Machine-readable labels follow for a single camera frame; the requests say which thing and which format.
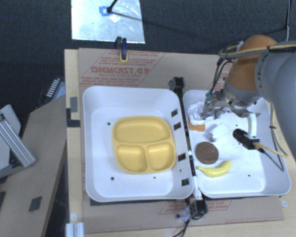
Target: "black connector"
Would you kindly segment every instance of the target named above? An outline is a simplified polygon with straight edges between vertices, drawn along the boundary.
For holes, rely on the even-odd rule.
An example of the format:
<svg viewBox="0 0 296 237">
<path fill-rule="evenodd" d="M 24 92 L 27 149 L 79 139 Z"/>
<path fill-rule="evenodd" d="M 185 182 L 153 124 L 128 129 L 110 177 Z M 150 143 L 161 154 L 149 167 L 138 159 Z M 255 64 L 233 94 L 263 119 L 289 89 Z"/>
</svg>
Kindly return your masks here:
<svg viewBox="0 0 296 237">
<path fill-rule="evenodd" d="M 232 133 L 233 137 L 240 142 L 246 149 L 256 149 L 255 145 L 253 145 L 254 142 L 259 142 L 260 139 L 252 139 L 249 138 L 247 135 L 248 133 L 241 129 L 236 129 Z"/>
</svg>

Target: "wooden table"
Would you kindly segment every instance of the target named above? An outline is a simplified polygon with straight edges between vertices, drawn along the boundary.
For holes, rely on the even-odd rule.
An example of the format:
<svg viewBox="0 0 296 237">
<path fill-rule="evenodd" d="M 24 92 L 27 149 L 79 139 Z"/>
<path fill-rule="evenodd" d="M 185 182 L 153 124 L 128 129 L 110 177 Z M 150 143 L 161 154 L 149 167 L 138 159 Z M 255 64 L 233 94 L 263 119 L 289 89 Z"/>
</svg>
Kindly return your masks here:
<svg viewBox="0 0 296 237">
<path fill-rule="evenodd" d="M 79 96 L 79 73 L 78 73 L 78 50 L 65 50 L 65 74 L 66 74 L 66 108 L 70 109 L 71 98 Z M 187 61 L 193 60 L 195 56 L 189 57 L 184 54 L 170 54 L 169 62 L 173 65 L 180 62 L 182 59 Z M 216 67 L 216 56 L 214 55 L 197 55 L 197 59 L 201 61 L 194 66 L 206 66 L 212 68 L 208 70 L 208 74 L 212 77 Z M 185 78 L 186 85 L 202 85 L 202 79 L 197 78 L 197 74 L 193 71 L 187 71 Z M 70 113 L 71 120 L 80 120 L 79 109 Z M 283 142 L 283 148 L 288 151 L 288 147 L 281 133 L 278 134 L 280 141 Z M 82 181 L 81 181 L 81 148 L 80 148 L 80 128 L 68 127 L 67 129 L 68 143 L 68 178 L 69 178 L 69 211 L 71 215 L 71 223 L 83 222 L 83 207 L 82 207 Z M 283 205 L 287 203 L 287 207 L 283 207 L 283 221 L 269 221 L 256 223 L 241 223 L 213 226 L 193 226 L 188 227 L 185 236 L 207 236 L 207 237 L 253 237 L 253 236 L 277 236 L 287 237 L 296 236 L 296 163 L 291 156 L 286 159 L 287 169 L 291 178 L 292 188 L 290 192 L 280 198 Z M 140 231 L 122 231 L 111 233 L 85 234 L 87 237 L 163 237 L 172 236 L 179 230 L 174 228 L 155 229 L 155 230 L 140 230 Z"/>
</svg>

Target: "cookie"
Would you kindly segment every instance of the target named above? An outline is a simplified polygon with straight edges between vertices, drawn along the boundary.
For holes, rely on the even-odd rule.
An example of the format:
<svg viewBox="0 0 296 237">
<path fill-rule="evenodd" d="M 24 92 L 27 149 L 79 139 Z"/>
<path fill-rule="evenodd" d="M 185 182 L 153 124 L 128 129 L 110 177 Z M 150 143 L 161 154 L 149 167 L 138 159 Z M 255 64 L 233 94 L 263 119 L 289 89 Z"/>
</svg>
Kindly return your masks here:
<svg viewBox="0 0 296 237">
<path fill-rule="evenodd" d="M 195 149 L 196 158 L 203 164 L 213 164 L 218 160 L 218 149 L 210 142 L 201 142 Z"/>
</svg>

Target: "silver metal sheet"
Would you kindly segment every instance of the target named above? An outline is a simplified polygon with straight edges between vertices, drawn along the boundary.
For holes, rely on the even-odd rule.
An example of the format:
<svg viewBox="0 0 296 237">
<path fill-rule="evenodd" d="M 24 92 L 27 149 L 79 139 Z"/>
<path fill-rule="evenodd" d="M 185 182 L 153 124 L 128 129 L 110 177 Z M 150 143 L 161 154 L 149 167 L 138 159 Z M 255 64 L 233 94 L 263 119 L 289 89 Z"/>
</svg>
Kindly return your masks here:
<svg viewBox="0 0 296 237">
<path fill-rule="evenodd" d="M 139 0 L 118 0 L 107 14 L 113 1 L 72 0 L 72 38 L 115 41 L 121 36 L 130 43 L 145 43 Z"/>
</svg>

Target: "toy banana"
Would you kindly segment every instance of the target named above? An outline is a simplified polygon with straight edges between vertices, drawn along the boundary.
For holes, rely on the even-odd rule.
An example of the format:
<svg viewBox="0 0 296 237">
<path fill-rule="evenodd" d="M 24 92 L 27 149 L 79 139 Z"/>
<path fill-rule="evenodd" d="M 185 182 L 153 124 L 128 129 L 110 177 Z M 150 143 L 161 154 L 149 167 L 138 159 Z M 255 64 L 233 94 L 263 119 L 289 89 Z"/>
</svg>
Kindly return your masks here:
<svg viewBox="0 0 296 237">
<path fill-rule="evenodd" d="M 230 160 L 225 160 L 216 168 L 203 168 L 201 166 L 196 167 L 198 170 L 202 170 L 205 175 L 209 177 L 218 177 L 218 176 L 223 176 L 231 168 L 231 161 Z"/>
</svg>

